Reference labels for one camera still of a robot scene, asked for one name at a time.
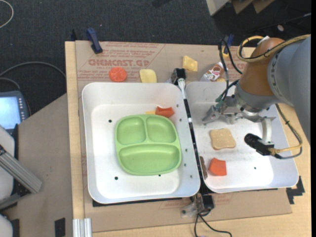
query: white cable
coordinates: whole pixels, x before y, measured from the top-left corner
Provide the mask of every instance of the white cable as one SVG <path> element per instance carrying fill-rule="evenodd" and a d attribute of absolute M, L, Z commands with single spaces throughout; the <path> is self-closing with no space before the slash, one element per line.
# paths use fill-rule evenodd
<path fill-rule="evenodd" d="M 8 20 L 7 22 L 5 22 L 3 25 L 0 25 L 0 28 L 2 28 L 3 26 L 7 25 L 7 24 L 12 20 L 13 15 L 14 15 L 14 9 L 13 9 L 12 5 L 9 4 L 7 1 L 5 1 L 5 0 L 0 0 L 0 2 L 4 2 L 4 3 L 6 3 L 7 5 L 9 5 L 10 8 L 11 8 L 11 11 L 12 11 L 11 17 L 9 18 L 9 20 Z"/>

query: green divided tray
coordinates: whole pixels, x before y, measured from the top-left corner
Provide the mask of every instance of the green divided tray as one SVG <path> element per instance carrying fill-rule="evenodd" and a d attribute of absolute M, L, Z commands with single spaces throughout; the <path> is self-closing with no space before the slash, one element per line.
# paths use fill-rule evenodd
<path fill-rule="evenodd" d="M 115 144 L 121 167 L 133 175 L 169 173 L 181 162 L 177 130 L 164 116 L 144 114 L 120 119 Z"/>

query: beige bread slice toy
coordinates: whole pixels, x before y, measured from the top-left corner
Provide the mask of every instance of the beige bread slice toy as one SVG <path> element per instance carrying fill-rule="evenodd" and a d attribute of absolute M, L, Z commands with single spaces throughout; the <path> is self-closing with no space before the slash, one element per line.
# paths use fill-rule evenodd
<path fill-rule="evenodd" d="M 212 147 L 215 150 L 234 148 L 236 146 L 236 141 L 228 128 L 211 130 L 209 136 L 211 138 Z"/>

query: wooden table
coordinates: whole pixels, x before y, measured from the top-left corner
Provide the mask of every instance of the wooden table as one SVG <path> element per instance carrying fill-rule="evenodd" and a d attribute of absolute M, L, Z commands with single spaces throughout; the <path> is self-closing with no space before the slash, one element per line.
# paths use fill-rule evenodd
<path fill-rule="evenodd" d="M 66 73 L 67 73 L 67 96 L 69 113 L 69 135 L 70 135 L 70 155 L 71 155 L 71 178 L 73 196 L 73 217 L 74 219 L 84 219 L 84 197 L 81 167 L 80 129 L 79 129 L 79 104 L 77 89 L 77 69 L 76 69 L 76 45 L 75 42 L 65 43 L 66 52 Z M 282 105 L 282 109 L 292 125 L 303 134 L 301 126 L 297 120 L 293 108 Z M 290 146 L 297 142 L 287 127 L 284 128 Z M 243 218 L 211 222 L 215 229 L 225 230 L 232 233 L 234 237 L 296 237 L 311 236 L 311 155 L 310 146 L 304 137 L 303 153 L 295 159 L 299 175 L 304 184 L 305 193 L 300 197 L 295 197 L 295 204 L 292 205 L 292 213 L 277 216 L 265 216 L 256 218 Z M 199 236 L 225 236 L 211 230 L 204 224 L 198 223 L 197 233 Z M 194 224 L 178 224 L 171 226 L 149 227 L 131 230 L 119 230 L 94 233 L 94 237 L 120 237 L 120 236 L 194 236 Z"/>

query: white tray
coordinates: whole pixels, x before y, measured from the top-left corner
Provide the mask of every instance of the white tray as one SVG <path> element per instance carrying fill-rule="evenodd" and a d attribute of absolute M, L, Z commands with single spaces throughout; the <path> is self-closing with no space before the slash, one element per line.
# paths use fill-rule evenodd
<path fill-rule="evenodd" d="M 88 190 L 103 204 L 183 198 L 200 188 L 197 161 L 180 89 L 169 83 L 93 82 L 82 91 Z M 125 116 L 145 114 L 157 106 L 172 107 L 182 150 L 180 166 L 160 176 L 136 176 L 120 166 L 115 126 Z"/>
<path fill-rule="evenodd" d="M 262 156 L 253 148 L 246 145 L 244 137 L 247 133 L 262 138 L 260 123 L 253 123 L 247 119 L 239 119 L 236 124 L 228 124 L 224 117 L 215 122 L 202 124 L 215 99 L 224 91 L 225 82 L 191 82 L 186 87 L 187 99 L 190 106 L 197 150 L 204 158 L 206 169 L 212 158 L 226 161 L 227 175 L 215 176 L 207 171 L 204 176 L 206 186 L 217 193 L 236 192 L 246 190 L 272 189 L 292 187 L 298 181 L 298 172 L 294 159 L 277 159 Z M 234 87 L 228 95 L 234 93 Z M 276 117 L 272 121 L 272 141 L 275 148 L 286 148 L 288 143 L 276 107 L 262 112 L 261 116 Z M 237 146 L 233 149 L 214 150 L 211 146 L 209 132 L 212 129 L 229 128 Z M 291 152 L 284 152 L 282 156 L 290 156 Z"/>

